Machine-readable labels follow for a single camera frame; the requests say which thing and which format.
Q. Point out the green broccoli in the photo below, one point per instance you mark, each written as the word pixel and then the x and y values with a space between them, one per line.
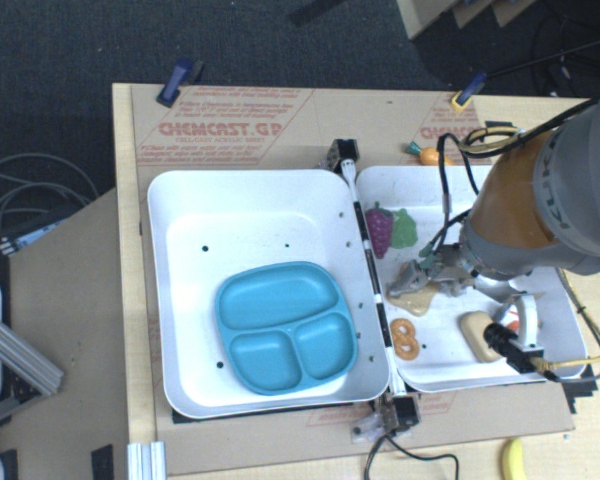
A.
pixel 405 230

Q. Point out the beige pizza slice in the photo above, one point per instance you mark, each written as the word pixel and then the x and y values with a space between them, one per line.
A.
pixel 417 303

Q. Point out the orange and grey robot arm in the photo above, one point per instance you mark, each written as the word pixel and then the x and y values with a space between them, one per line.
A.
pixel 555 193

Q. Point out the brown pretzel biscuit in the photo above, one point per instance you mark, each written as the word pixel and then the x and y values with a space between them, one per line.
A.
pixel 405 340

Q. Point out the yellow banana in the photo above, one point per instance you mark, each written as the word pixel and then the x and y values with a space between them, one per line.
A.
pixel 512 460

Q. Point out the thin black and white rod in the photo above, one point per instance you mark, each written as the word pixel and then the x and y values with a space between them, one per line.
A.
pixel 365 238

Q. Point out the black cylinder on white bracket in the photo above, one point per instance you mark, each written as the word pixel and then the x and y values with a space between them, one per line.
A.
pixel 512 348

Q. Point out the orange carrot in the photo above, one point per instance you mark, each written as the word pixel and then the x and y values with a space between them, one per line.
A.
pixel 430 155

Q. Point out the small red orange toy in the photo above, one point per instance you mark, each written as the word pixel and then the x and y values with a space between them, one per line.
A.
pixel 513 325

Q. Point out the blue divided plate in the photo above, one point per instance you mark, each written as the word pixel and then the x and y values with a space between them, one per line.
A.
pixel 280 318

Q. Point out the brown cardboard board red print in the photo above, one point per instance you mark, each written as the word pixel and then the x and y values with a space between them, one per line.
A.
pixel 240 128

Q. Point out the white plastic tray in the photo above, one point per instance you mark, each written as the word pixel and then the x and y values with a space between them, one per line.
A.
pixel 445 368
pixel 190 208

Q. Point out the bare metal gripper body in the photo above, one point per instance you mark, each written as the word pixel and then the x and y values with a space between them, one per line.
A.
pixel 452 268

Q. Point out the purple grapes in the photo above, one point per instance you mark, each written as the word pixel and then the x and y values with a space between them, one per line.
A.
pixel 380 228

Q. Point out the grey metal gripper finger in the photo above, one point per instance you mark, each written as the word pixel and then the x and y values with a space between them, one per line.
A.
pixel 405 285
pixel 419 268

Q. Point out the beige bread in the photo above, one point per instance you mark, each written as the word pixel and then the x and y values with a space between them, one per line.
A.
pixel 475 333

